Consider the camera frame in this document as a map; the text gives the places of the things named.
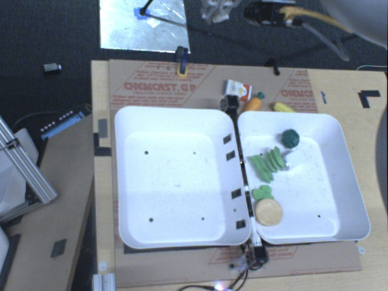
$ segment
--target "white plastic container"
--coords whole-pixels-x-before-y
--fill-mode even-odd
[[[317,114],[246,112],[238,121],[249,189],[265,184],[249,157],[301,135],[274,174],[277,226],[256,223],[273,244],[365,238],[370,224],[341,127]],[[232,120],[219,110],[125,107],[115,118],[119,232],[136,249],[229,246],[251,230]]]

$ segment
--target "wooden table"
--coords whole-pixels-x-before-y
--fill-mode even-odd
[[[320,113],[334,116],[342,125],[371,223],[370,235],[362,241],[362,271],[319,275],[248,279],[243,290],[387,290],[387,213],[381,198],[375,166],[376,134],[387,105],[387,78],[384,73],[341,70],[308,70]],[[110,125],[109,63],[92,62],[93,132],[100,119]],[[368,98],[370,108],[361,105],[359,92],[378,90],[379,98]],[[321,97],[324,92],[327,103]],[[99,139],[100,147],[111,147],[110,133]],[[112,160],[95,157],[97,259],[99,273],[115,272],[112,201]],[[124,290],[170,291],[183,285],[132,287]]]

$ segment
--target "white tray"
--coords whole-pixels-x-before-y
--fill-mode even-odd
[[[248,239],[233,123],[225,113],[125,107],[115,129],[119,232],[128,246],[229,246]],[[228,160],[229,153],[235,157]]]
[[[332,116],[310,113],[245,112],[238,120],[250,190],[260,180],[249,157],[274,146],[290,164],[273,174],[272,195],[283,209],[277,226],[256,223],[271,244],[314,243],[365,238],[370,223],[346,147],[342,128]],[[281,134],[294,129],[297,147],[281,144]]]
[[[369,234],[341,126],[329,115],[247,112],[238,120],[249,189],[262,182],[250,156],[295,129],[288,171],[269,184],[283,208],[272,244],[363,239]],[[115,118],[119,232],[136,249],[229,246],[251,232],[232,120],[219,110],[125,107]]]

